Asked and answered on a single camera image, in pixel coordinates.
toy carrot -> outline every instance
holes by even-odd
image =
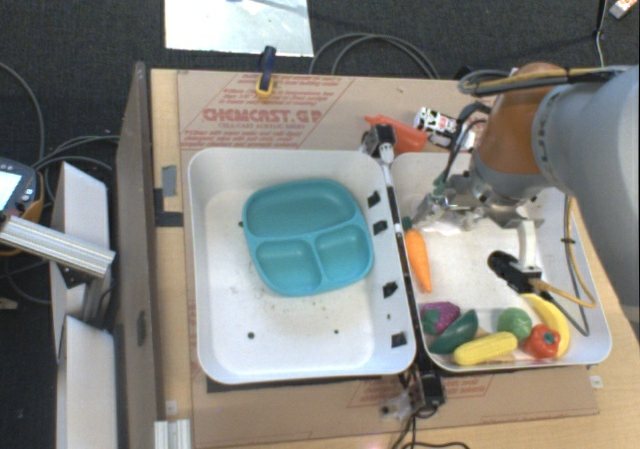
[[[413,273],[418,277],[420,284],[428,293],[431,292],[431,270],[429,268],[429,257],[427,247],[422,234],[416,229],[408,229],[404,233],[404,244],[409,256],[409,264]]]

red pepper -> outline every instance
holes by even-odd
[[[558,353],[560,334],[545,325],[536,325],[524,341],[522,351],[535,358],[552,358]]]

blue plate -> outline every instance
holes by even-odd
[[[242,222],[258,273],[285,296],[350,285],[373,264],[362,211],[335,181],[307,179],[261,189],[245,203]]]

white panel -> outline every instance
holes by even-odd
[[[67,284],[62,278],[60,268],[55,262],[49,262],[49,281],[51,284],[51,317],[53,325],[53,341],[56,356],[60,359],[62,350],[62,330],[67,312]]]
[[[89,243],[109,248],[107,188],[99,180],[63,163],[56,192],[51,228]],[[91,285],[67,290],[66,312],[84,320],[93,319],[100,296],[110,286],[110,275]]]
[[[67,316],[58,367],[58,449],[117,447],[113,338]]]

yellow banana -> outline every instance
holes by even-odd
[[[567,349],[569,349],[569,341],[571,340],[567,318],[560,312],[558,307],[537,294],[523,294],[522,297],[531,303],[533,310],[536,311],[536,314],[538,314],[544,325],[560,334],[560,345],[558,346],[557,357],[564,355]]]

